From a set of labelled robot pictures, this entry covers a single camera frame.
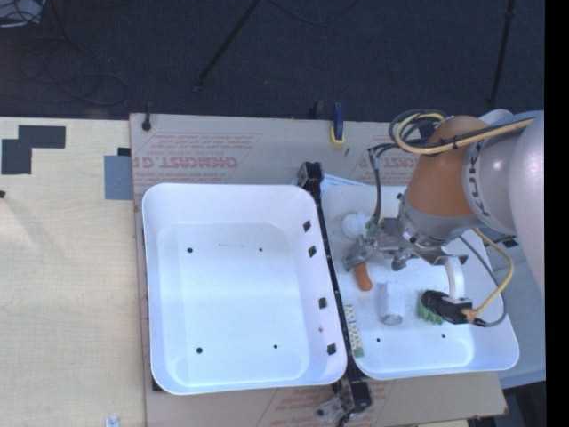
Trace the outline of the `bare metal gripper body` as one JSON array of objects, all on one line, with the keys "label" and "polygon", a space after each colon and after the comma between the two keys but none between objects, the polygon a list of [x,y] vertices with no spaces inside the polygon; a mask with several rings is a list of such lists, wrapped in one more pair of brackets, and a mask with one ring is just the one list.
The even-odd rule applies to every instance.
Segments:
[{"label": "bare metal gripper body", "polygon": [[413,236],[406,236],[399,227],[397,218],[377,220],[373,216],[365,225],[360,238],[362,249],[359,256],[367,260],[375,254],[382,254],[392,260],[408,260],[425,257],[426,250],[412,241]]}]

